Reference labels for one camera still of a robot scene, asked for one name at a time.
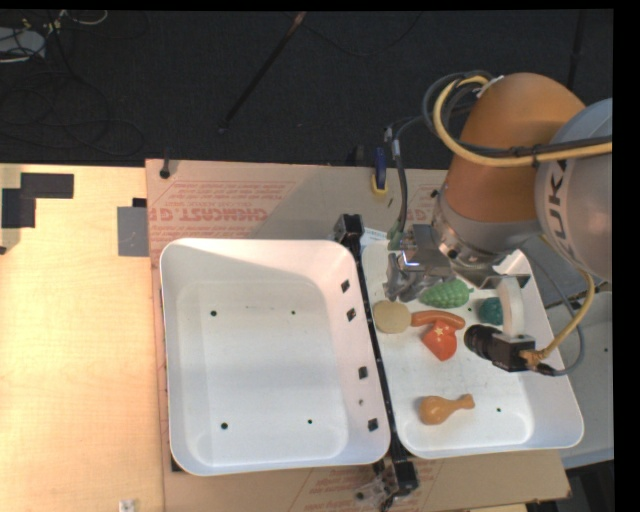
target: white tray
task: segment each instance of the white tray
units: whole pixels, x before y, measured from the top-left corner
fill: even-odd
[[[387,281],[386,246],[386,241],[374,242],[363,252],[372,305],[385,300],[382,285]],[[520,251],[497,270],[506,274],[531,273],[529,262]],[[525,332],[534,337],[537,348],[546,347],[553,334],[533,277],[522,294]],[[464,307],[448,311],[465,318],[466,329],[481,323],[478,307],[491,296],[497,296],[495,290],[474,290]],[[417,299],[406,305],[412,312],[431,309]],[[422,343],[426,327],[409,327],[401,334],[378,332],[398,436],[405,448],[418,457],[432,459],[576,445],[584,428],[568,377],[501,370],[464,345],[465,329],[456,332],[457,351],[444,362]],[[564,368],[557,350],[545,362]],[[474,409],[456,411],[440,425],[420,421],[418,405],[424,396],[458,398],[465,393],[473,395]]]
[[[346,248],[182,239],[164,249],[160,274],[170,445],[185,471],[384,456],[389,425]]]

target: black cable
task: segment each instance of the black cable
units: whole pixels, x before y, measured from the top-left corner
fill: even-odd
[[[592,137],[588,139],[578,139],[573,141],[565,141],[559,143],[549,143],[549,144],[539,144],[536,146],[527,146],[527,147],[511,147],[511,148],[491,148],[486,146],[478,146],[475,144],[468,144],[459,139],[453,137],[450,133],[448,127],[449,117],[452,113],[458,113],[457,110],[457,102],[468,92],[471,90],[477,89],[480,85],[478,84],[462,84],[460,83],[465,79],[471,76],[479,75],[488,80],[492,80],[491,75],[484,71],[471,71],[468,73],[453,73],[447,75],[443,78],[440,78],[436,82],[434,82],[427,92],[423,96],[422,100],[422,115],[425,119],[425,123],[429,130],[434,133],[434,135],[438,136],[438,133],[433,124],[433,112],[429,110],[429,104],[434,96],[434,93],[438,91],[438,96],[441,94],[441,90],[444,89],[447,85],[453,82],[453,86],[449,91],[447,97],[445,97],[441,112],[441,121],[444,127],[444,130],[449,134],[449,136],[460,146],[468,149],[470,151],[475,152],[478,155],[486,155],[494,158],[509,158],[509,157],[523,157],[523,156],[534,156],[545,153],[552,153],[555,151],[562,151],[567,149],[579,149],[584,147],[590,147],[597,144],[611,142],[613,140],[612,135],[606,135],[602,137]]]
[[[396,134],[392,137],[391,143],[391,153],[393,155],[393,160],[396,163],[396,169],[398,171],[398,180],[400,181],[400,196],[401,196],[401,204],[400,204],[400,212],[398,213],[398,228],[397,232],[404,232],[406,223],[407,223],[407,214],[409,209],[409,198],[408,198],[408,185],[407,185],[407,175],[405,172],[404,164],[402,162],[402,155],[400,152],[400,136],[405,132],[408,128],[415,126],[417,124],[422,124],[424,122],[421,116],[416,116],[409,118],[408,121],[404,122]]]
[[[54,71],[46,71],[46,72],[40,72],[40,73],[36,73],[33,75],[30,75],[30,77],[28,77],[29,79],[33,79],[33,78],[37,78],[39,76],[52,76],[54,79],[55,77],[59,77],[59,78],[63,78],[63,79],[69,79],[69,76],[66,73],[62,73],[62,72],[54,72]],[[123,120],[119,120],[119,119],[113,119],[110,117],[109,115],[109,102],[108,99],[106,98],[106,96],[102,93],[102,91],[100,89],[98,89],[95,86],[92,86],[91,84],[89,84],[86,81],[82,81],[80,82],[82,85],[92,89],[94,92],[96,92],[99,97],[104,101],[105,104],[105,108],[107,109],[107,116],[102,118],[96,118],[96,119],[92,119],[92,120],[88,120],[88,121],[77,121],[77,122],[69,122],[69,121],[65,121],[63,122],[60,119],[60,114],[58,112],[58,109],[56,109],[56,105],[55,102],[52,101],[48,96],[46,96],[43,92],[34,89],[32,87],[27,87],[27,86],[23,86],[23,87],[17,87],[14,86],[12,87],[9,91],[7,91],[5,94],[3,94],[2,96],[0,96],[0,111],[2,109],[2,107],[5,105],[5,102],[10,102],[12,98],[11,95],[15,95],[15,94],[19,94],[19,93],[26,93],[28,95],[32,95],[36,98],[38,98],[43,104],[45,104],[48,108],[45,109],[39,116],[34,117],[34,118],[30,118],[27,121],[10,121],[7,120],[6,118],[0,118],[0,120],[2,120],[4,123],[6,124],[10,124],[10,125],[14,125],[14,126],[33,126],[33,125],[39,125],[39,126],[44,126],[46,128],[56,128],[56,129],[62,129],[63,132],[72,140],[74,140],[76,142],[76,144],[68,144],[68,145],[55,145],[55,144],[45,144],[42,142],[39,142],[37,140],[33,140],[33,139],[27,139],[24,137],[19,137],[16,135],[13,135],[11,133],[7,133],[5,131],[0,131],[0,134],[2,134],[3,136],[10,138],[12,140],[15,141],[20,141],[20,142],[24,142],[24,143],[28,143],[28,144],[32,144],[38,147],[47,147],[47,148],[51,148],[51,149],[74,149],[74,148],[78,148],[81,146],[86,146],[95,150],[98,150],[102,153],[111,155],[111,156],[130,156],[132,154],[137,153],[138,151],[140,151],[140,149],[142,149],[142,147],[145,144],[144,141],[144,136],[142,135],[142,131],[135,126],[133,123],[129,122],[129,121],[123,121]],[[50,121],[46,121],[46,119],[48,117],[53,117],[55,122],[50,122]],[[132,151],[126,151],[126,152],[116,152],[116,151],[111,151],[109,149],[106,149],[104,147],[99,146],[96,142],[100,139],[102,139],[104,137],[104,135],[107,133],[109,127],[111,127],[114,124],[121,124],[121,125],[125,125],[125,126],[129,126],[131,128],[133,128],[134,133],[136,133],[138,135],[138,137],[140,138],[140,143],[135,147],[134,150]],[[82,133],[86,133],[88,132],[88,128],[92,125],[100,125],[101,126],[101,130],[99,133],[99,136],[97,137],[92,137],[91,139],[84,139],[80,136],[78,136],[76,133],[74,133],[72,131],[72,128],[78,128],[78,127],[84,127],[84,129],[82,130]]]
[[[61,28],[64,29],[65,31],[84,32],[86,34],[91,34],[92,36],[104,37],[105,39],[111,39],[113,41],[125,41],[129,39],[137,39],[143,36],[144,34],[146,34],[148,31],[149,26],[151,25],[151,22],[149,20],[149,15],[147,14],[146,11],[129,11],[129,12],[140,13],[142,15],[142,19],[144,20],[144,23],[142,24],[142,29],[140,29],[138,32],[135,32],[133,34],[123,35],[123,36],[114,36],[111,33],[107,33],[104,29],[83,28],[83,27],[89,27],[89,26],[96,27],[98,25],[82,25],[81,23],[79,24],[78,22],[74,22],[73,19],[71,18],[69,18],[69,22],[66,21],[67,18],[62,18]]]
[[[542,271],[542,273],[546,276],[546,278],[551,283],[551,285],[555,288],[556,292],[558,292],[558,295],[560,295],[560,299],[562,300],[562,303],[565,305],[565,307],[569,311],[569,315],[571,315],[571,318],[575,317],[576,314],[574,313],[573,308],[571,307],[571,303],[569,302],[569,299],[567,298],[566,294],[562,291],[558,283],[556,283],[555,279],[551,277],[547,269],[539,261],[537,261],[536,258],[530,254],[530,252],[527,252],[526,256],[527,256],[527,259],[531,260],[534,263],[534,265],[536,265],[536,267],[538,267]],[[570,366],[565,366],[563,370],[557,370],[543,363],[542,368],[540,368],[540,370],[543,370],[543,371],[540,371],[540,373],[543,373],[544,375],[550,375],[552,377],[561,377],[563,375],[568,375],[569,373],[574,371],[578,366],[580,366],[580,364],[584,359],[584,353],[585,353],[584,333],[582,331],[582,327],[580,326],[580,324],[576,325],[576,332],[578,333],[578,343],[579,343],[578,356],[576,357],[576,360]]]
[[[287,16],[288,18],[290,18],[291,16],[289,16],[289,14],[287,13],[283,13],[285,16]],[[394,47],[396,44],[398,44],[400,41],[402,41],[408,34],[409,32],[411,32],[413,30],[413,28],[416,26],[416,24],[418,23],[418,21],[420,21],[420,18],[422,17],[422,15],[424,14],[424,11],[420,11],[418,13],[418,15],[415,17],[415,19],[411,22],[411,24],[409,25],[409,27],[402,33],[400,34],[400,36],[398,38],[396,38],[391,44],[385,46],[384,48],[381,48],[379,50],[375,50],[372,52],[366,52],[366,53],[361,53],[361,52],[355,52],[352,50],[349,50],[347,48],[344,48],[342,46],[340,46],[338,43],[336,43],[335,41],[333,41],[332,39],[330,39],[329,37],[327,37],[326,35],[324,35],[322,32],[320,32],[317,29],[314,29],[313,27],[310,27],[308,23],[304,24],[303,26],[311,33],[315,34],[316,36],[320,37],[321,39],[323,39],[324,41],[326,41],[327,43],[331,44],[332,46],[334,46],[335,48],[337,48],[338,50],[340,50],[341,52],[346,53],[347,55],[351,55],[353,57],[373,57],[375,55],[380,55],[381,53],[386,52],[387,50],[391,49],[392,47]]]
[[[66,12],[71,21],[73,21],[74,23],[79,23],[80,25],[99,25],[100,23],[103,23],[109,16],[109,11],[107,9],[100,9],[100,15],[94,20],[80,19],[82,15],[91,12],[90,9],[83,9],[77,14],[74,13],[74,9],[67,9]]]
[[[569,64],[569,76],[567,77],[567,89],[573,91],[573,83],[576,78],[578,61],[582,56],[582,38],[584,37],[584,26],[587,15],[587,9],[580,9],[578,12],[578,23],[576,25],[576,33],[573,40],[573,50],[571,52],[571,63]]]
[[[107,96],[98,87],[90,84],[74,71],[60,40],[59,30],[61,29],[58,28],[58,22],[61,19],[60,15],[58,14],[56,19],[51,10],[47,9],[45,12],[46,17],[49,20],[49,27],[51,28],[51,31],[47,34],[47,37],[45,37],[45,43],[49,39],[48,36],[53,34],[55,46],[60,53],[65,71],[54,71],[49,69],[47,71],[33,73],[21,80],[18,80],[18,82],[13,86],[8,87],[6,91],[0,94],[0,121],[6,125],[19,126],[23,128],[40,126],[44,128],[61,129],[62,133],[73,142],[70,144],[49,144],[41,142],[41,134],[39,137],[27,138],[15,135],[15,133],[12,132],[7,132],[6,130],[0,130],[0,135],[11,140],[51,149],[69,150],[84,146],[116,157],[130,156],[139,152],[146,143],[142,131],[132,122],[114,119],[111,104]],[[15,39],[16,42],[20,44],[17,37],[15,37]],[[32,50],[23,48],[22,45],[20,45],[20,47],[24,52],[32,52]],[[104,115],[99,115],[98,117],[90,120],[63,121],[62,114],[63,112],[67,113],[67,110],[62,111],[60,107],[57,106],[57,101],[63,93],[68,80],[72,80],[76,84],[79,84],[86,90],[91,91],[91,94],[93,94],[94,97],[99,98],[102,103]],[[3,112],[4,107],[7,107],[6,112],[15,112],[15,105],[18,104],[18,101],[16,100],[22,100],[23,104],[22,112],[17,116],[20,120],[10,119],[5,115],[6,113]],[[29,107],[33,107],[34,105],[42,105],[43,109],[38,114],[31,115]],[[104,147],[104,145],[99,144],[99,141],[103,140],[110,129],[115,125],[131,130],[133,135],[129,134],[129,136],[127,136],[127,140],[137,142],[132,150],[125,150],[122,152],[112,151]],[[98,127],[100,129],[97,133],[94,133],[95,130],[91,130],[91,127]],[[87,137],[86,135],[89,133],[92,133],[93,136]]]
[[[0,52],[0,54],[6,54],[7,58],[1,58],[0,59],[0,65],[2,64],[13,64],[13,63],[18,63],[18,62],[27,62],[30,61],[33,57],[40,57],[42,58],[42,56],[40,55],[40,52],[42,52],[42,50],[44,50],[47,46],[47,40],[46,38],[43,39],[42,45],[40,46],[40,48],[38,48],[37,50],[32,50],[31,48],[25,48],[24,46],[22,46],[22,43],[20,42],[20,40],[18,39],[18,36],[20,34],[22,34],[23,32],[25,32],[26,29],[12,29],[12,34],[2,37],[0,38],[0,41],[8,41],[9,39],[13,39],[16,43],[16,46],[14,48],[9,48],[8,50],[3,50],[2,52]]]

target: wooden table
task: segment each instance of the wooden table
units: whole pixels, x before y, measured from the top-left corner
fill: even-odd
[[[21,173],[69,173],[75,181],[72,200],[37,199],[35,228],[0,231],[0,245],[8,248],[0,256],[0,508],[113,512],[119,504],[127,510],[122,500],[134,500],[136,512],[165,506],[244,512],[265,510],[266,503],[297,512],[297,505],[283,503],[298,503],[301,486],[312,492],[322,471],[235,475],[207,484],[167,470],[151,261],[118,255],[117,210],[147,197],[145,169],[0,165],[0,189],[19,188]],[[339,174],[333,170],[329,178]],[[332,200],[342,199],[352,200],[348,191]],[[421,511],[444,510],[452,496],[488,506],[569,492],[554,450],[425,468],[447,483],[433,486],[434,478],[423,475]],[[452,494],[450,485],[478,477],[481,488]]]
[[[4,165],[0,188],[36,170],[74,174],[75,190],[37,199],[35,228],[4,230],[0,508],[162,511],[149,260],[117,240],[144,170]]]

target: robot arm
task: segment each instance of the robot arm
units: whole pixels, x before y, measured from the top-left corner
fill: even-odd
[[[390,255],[385,292],[409,301],[458,275],[496,288],[513,313],[507,338],[521,336],[514,289],[529,276],[502,276],[494,267],[531,237],[543,235],[586,279],[612,279],[612,100],[585,107],[561,84],[533,73],[494,79],[472,72],[439,86],[431,111],[425,95],[424,120],[454,155],[431,224],[403,232],[400,256]],[[457,140],[448,117],[478,89]]]

